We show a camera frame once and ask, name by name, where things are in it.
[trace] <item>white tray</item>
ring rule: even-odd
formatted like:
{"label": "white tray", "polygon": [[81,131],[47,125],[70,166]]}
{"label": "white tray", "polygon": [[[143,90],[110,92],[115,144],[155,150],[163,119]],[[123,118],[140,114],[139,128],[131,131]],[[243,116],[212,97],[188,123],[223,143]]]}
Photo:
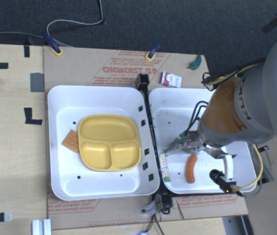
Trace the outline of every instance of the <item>white tray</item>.
{"label": "white tray", "polygon": [[[197,102],[209,101],[212,92],[207,89],[156,88],[150,92],[149,102],[158,153],[162,153],[189,124]],[[197,129],[197,123],[191,130]],[[238,186],[248,185],[256,178],[254,166],[248,146],[245,142],[233,142],[222,147],[229,154],[237,154],[233,158],[233,176]],[[219,186],[209,177],[213,169],[225,172],[222,159],[214,159],[205,151],[200,151],[195,164],[195,182],[189,184],[185,177],[185,166],[190,154],[174,153],[166,157],[170,182],[165,186],[176,194],[223,193]],[[252,191],[256,185],[243,190]]]}
{"label": "white tray", "polygon": [[[63,200],[153,194],[160,178],[142,94],[130,87],[56,86],[48,93],[51,186]],[[62,145],[68,132],[78,131],[82,118],[114,114],[129,117],[138,127],[142,158],[125,171],[88,169],[77,154]]]}

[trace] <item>flattened cardboard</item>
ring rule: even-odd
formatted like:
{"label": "flattened cardboard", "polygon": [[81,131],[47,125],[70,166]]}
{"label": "flattened cardboard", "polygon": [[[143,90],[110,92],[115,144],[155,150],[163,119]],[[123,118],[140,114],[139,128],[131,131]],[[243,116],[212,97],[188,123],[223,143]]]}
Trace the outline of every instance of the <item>flattened cardboard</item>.
{"label": "flattened cardboard", "polygon": [[[156,53],[152,62],[145,60],[146,52],[63,47],[57,57],[44,46],[45,111],[47,168],[49,161],[47,94],[58,85],[133,86],[138,74],[149,74],[151,91],[160,84],[163,71],[183,78],[182,88],[204,88],[201,84],[208,71],[206,60],[196,70],[189,69],[197,55]],[[48,217],[53,230],[93,226],[147,223],[141,207],[149,204],[151,196],[63,201],[48,188]],[[174,197],[170,214],[160,214],[159,220],[183,220],[248,214],[244,198],[237,195],[208,195]]]}

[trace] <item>dark background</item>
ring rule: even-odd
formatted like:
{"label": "dark background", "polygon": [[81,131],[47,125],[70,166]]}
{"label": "dark background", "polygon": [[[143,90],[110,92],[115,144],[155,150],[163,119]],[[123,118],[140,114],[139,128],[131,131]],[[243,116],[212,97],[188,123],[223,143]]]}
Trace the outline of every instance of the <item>dark background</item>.
{"label": "dark background", "polygon": [[[101,0],[106,25],[55,23],[50,34],[74,47],[203,54],[211,73],[265,57],[277,42],[277,0]],[[0,0],[0,32],[43,36],[56,19],[95,23],[98,0]],[[0,34],[23,45],[26,35]],[[34,44],[43,39],[33,37]]]}

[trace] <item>yellow divided plate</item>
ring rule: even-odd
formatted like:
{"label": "yellow divided plate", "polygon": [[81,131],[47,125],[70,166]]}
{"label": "yellow divided plate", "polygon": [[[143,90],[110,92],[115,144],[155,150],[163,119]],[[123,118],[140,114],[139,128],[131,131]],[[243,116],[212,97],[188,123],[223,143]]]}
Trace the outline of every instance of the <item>yellow divided plate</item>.
{"label": "yellow divided plate", "polygon": [[138,128],[128,117],[85,117],[79,123],[78,138],[82,161],[90,169],[128,170],[141,160]]}

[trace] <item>yellow clip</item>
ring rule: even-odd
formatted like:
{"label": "yellow clip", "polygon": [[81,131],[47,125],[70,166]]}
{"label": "yellow clip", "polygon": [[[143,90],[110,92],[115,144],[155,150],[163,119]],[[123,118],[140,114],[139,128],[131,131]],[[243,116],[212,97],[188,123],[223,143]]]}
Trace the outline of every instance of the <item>yellow clip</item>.
{"label": "yellow clip", "polygon": [[145,56],[145,59],[146,59],[148,62],[151,62],[151,61],[154,59],[154,57],[155,57],[156,54],[154,54],[151,58],[149,58],[149,57],[148,57],[149,53],[150,53],[150,51],[147,52],[147,54],[146,54],[146,56]]}
{"label": "yellow clip", "polygon": [[57,53],[53,48],[50,48],[50,50],[52,51],[52,52],[54,52],[54,54],[57,56],[57,57],[60,57],[63,53],[64,53],[64,51],[62,50],[62,49],[60,49],[60,52],[59,53]]}

